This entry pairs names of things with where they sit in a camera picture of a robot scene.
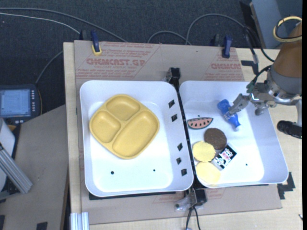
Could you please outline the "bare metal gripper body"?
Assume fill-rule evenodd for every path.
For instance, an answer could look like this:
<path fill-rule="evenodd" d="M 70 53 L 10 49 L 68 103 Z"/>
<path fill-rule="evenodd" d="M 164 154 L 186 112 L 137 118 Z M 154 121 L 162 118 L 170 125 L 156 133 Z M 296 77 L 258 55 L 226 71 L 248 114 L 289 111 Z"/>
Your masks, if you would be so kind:
<path fill-rule="evenodd" d="M 249 100 L 256 107 L 292 106 L 301 101 L 298 94 L 288 93 L 275 82 L 253 82 L 248 84 Z"/>

